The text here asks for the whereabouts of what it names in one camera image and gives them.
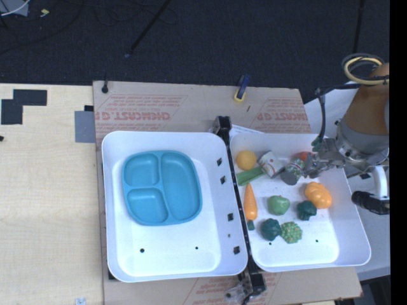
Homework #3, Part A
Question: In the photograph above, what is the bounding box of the light green peas cluster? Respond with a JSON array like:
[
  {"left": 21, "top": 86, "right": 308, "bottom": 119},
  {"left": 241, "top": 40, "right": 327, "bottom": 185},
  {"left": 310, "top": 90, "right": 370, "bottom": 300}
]
[{"left": 279, "top": 221, "right": 303, "bottom": 245}]

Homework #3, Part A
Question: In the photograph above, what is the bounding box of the blue divided plate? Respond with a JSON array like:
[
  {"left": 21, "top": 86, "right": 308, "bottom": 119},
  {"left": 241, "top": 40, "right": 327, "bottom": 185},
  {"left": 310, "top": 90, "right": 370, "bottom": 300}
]
[{"left": 121, "top": 149, "right": 204, "bottom": 227}]

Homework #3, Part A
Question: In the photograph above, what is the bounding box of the black block with thin wires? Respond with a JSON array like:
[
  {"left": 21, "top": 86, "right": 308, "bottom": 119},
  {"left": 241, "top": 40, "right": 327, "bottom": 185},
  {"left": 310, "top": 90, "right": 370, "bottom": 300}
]
[
  {"left": 211, "top": 116, "right": 232, "bottom": 136},
  {"left": 237, "top": 271, "right": 268, "bottom": 302}
]

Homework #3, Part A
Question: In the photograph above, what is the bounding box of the white plastic tray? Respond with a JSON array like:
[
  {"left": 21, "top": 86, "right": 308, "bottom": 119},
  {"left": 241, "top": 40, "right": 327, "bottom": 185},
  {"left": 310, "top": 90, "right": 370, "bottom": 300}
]
[
  {"left": 229, "top": 132, "right": 372, "bottom": 273},
  {"left": 101, "top": 130, "right": 249, "bottom": 283}
]

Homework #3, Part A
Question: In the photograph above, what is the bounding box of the orange carrot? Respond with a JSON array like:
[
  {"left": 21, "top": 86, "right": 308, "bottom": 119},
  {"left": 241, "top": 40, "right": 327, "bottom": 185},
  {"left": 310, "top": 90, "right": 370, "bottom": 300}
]
[{"left": 243, "top": 182, "right": 259, "bottom": 231}]

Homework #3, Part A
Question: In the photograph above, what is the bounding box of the white can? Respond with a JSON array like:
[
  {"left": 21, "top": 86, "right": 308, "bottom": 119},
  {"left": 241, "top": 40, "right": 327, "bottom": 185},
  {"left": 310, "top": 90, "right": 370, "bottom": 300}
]
[{"left": 256, "top": 151, "right": 286, "bottom": 179}]

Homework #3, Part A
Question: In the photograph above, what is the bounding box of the green pepper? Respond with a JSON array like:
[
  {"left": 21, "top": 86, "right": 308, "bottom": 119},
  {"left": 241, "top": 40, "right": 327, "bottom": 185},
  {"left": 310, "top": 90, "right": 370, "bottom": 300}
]
[{"left": 266, "top": 194, "right": 291, "bottom": 217}]

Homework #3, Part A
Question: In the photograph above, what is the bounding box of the green celery stick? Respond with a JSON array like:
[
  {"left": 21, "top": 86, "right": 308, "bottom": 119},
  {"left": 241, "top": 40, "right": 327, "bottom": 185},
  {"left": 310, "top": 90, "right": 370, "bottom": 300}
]
[{"left": 235, "top": 166, "right": 265, "bottom": 186}]

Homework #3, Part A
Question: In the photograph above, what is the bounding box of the brown cardboard board red print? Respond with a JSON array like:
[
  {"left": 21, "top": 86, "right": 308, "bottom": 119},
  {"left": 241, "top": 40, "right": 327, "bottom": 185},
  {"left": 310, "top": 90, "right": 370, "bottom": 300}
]
[{"left": 92, "top": 80, "right": 364, "bottom": 305}]

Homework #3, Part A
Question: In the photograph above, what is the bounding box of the black cylinder on white bracket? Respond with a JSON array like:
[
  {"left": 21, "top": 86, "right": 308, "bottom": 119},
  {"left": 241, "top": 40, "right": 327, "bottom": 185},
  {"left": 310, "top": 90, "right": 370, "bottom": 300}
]
[{"left": 350, "top": 165, "right": 390, "bottom": 216}]

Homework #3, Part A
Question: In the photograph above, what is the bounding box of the green can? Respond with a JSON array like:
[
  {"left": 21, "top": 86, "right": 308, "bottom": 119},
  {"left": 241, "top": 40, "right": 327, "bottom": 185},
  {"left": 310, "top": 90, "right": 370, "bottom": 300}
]
[{"left": 280, "top": 157, "right": 306, "bottom": 186}]

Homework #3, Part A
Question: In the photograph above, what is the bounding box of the thin black rod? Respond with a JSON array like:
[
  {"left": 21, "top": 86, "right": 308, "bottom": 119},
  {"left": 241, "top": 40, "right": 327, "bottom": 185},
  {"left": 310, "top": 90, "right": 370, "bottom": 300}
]
[{"left": 221, "top": 131, "right": 260, "bottom": 287}]

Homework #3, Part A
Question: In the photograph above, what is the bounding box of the yellow pepper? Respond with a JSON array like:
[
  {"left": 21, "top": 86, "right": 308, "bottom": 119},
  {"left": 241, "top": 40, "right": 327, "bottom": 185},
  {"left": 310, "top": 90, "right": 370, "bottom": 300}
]
[{"left": 303, "top": 181, "right": 333, "bottom": 210}]

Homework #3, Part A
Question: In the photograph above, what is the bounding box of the yellow lemon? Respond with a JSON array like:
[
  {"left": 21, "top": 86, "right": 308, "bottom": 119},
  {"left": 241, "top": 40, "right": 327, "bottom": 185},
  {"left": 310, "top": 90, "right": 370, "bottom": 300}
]
[{"left": 235, "top": 149, "right": 258, "bottom": 171}]

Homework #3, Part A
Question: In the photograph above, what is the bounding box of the dark green broccoli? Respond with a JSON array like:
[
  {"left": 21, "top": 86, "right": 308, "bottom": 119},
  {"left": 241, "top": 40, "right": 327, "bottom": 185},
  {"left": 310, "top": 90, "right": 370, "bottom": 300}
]
[
  {"left": 261, "top": 218, "right": 282, "bottom": 242},
  {"left": 296, "top": 200, "right": 318, "bottom": 221}
]

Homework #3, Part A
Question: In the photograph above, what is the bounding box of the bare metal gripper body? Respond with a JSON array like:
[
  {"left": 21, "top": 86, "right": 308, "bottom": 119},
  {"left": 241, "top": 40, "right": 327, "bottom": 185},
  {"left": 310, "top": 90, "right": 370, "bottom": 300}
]
[{"left": 313, "top": 137, "right": 390, "bottom": 172}]

